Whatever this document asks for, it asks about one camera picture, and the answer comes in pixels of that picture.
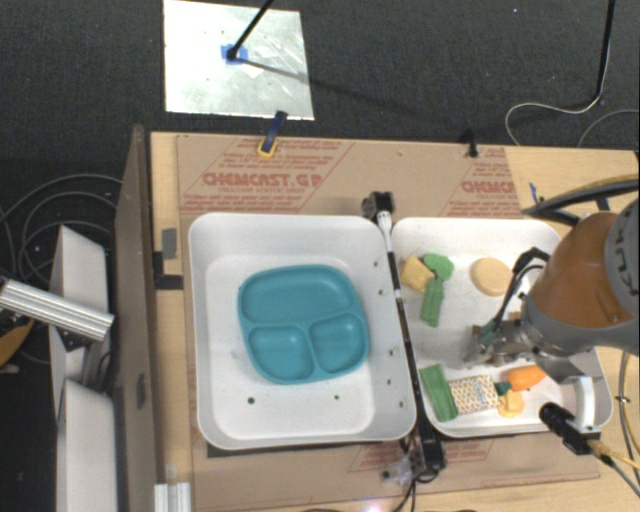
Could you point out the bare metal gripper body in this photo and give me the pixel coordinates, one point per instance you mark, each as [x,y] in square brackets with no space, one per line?
[515,342]

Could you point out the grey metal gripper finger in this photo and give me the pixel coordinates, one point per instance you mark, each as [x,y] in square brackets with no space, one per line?
[475,353]
[479,334]

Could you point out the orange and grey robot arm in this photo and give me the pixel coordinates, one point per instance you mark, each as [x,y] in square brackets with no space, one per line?
[575,280]

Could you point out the white plastic tray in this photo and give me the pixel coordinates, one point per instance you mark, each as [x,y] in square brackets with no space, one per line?
[220,350]
[460,320]

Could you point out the orange toy carrot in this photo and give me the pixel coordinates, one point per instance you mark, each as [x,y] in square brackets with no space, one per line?
[525,377]

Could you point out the white orange patterned carton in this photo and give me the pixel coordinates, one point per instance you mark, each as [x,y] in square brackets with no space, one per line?
[472,395]

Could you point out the green packet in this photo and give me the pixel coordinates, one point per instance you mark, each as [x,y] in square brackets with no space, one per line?
[439,392]

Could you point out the green toy pickle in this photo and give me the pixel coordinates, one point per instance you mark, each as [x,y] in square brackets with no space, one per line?
[432,302]

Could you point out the beige round biscuit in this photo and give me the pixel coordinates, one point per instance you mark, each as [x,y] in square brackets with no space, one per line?
[491,276]

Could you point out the yellow toy food piece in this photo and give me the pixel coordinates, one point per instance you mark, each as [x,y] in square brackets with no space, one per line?
[511,405]

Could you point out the thin black and white rod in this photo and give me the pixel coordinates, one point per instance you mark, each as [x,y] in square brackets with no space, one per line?
[400,300]

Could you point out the yellow toy cheese wedge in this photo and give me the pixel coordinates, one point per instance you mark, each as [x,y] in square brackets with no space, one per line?
[415,274]

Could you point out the brown cardboard board red print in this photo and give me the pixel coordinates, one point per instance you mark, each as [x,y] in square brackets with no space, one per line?
[400,175]

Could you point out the blue divided plate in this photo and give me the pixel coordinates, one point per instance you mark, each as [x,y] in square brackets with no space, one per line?
[295,325]

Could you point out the black cylinder on white bracket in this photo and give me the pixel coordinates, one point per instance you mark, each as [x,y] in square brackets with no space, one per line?
[565,422]

